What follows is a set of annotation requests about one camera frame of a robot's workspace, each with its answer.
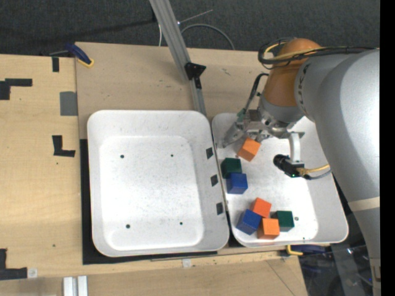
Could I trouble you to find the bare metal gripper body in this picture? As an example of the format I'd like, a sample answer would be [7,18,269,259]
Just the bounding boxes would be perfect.
[236,109,293,142]

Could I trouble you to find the orange cube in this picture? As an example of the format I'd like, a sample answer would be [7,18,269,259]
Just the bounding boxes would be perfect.
[237,136,262,163]
[256,217,281,241]
[249,197,273,219]

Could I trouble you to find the green cube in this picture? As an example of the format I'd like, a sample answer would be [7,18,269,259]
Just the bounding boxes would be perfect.
[220,157,243,179]
[271,210,296,232]

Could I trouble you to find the blue cube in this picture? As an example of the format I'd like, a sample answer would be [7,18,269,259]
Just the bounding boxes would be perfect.
[236,208,263,236]
[226,172,249,195]

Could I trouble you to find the white plastic tray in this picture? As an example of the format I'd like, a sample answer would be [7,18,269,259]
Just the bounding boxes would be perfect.
[211,112,350,249]
[86,109,231,258]

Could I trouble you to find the brown flat board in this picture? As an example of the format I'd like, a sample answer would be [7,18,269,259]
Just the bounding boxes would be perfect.
[75,41,340,279]

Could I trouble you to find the black cylinder on white bracket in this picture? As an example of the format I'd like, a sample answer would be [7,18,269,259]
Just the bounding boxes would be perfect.
[273,131,307,179]

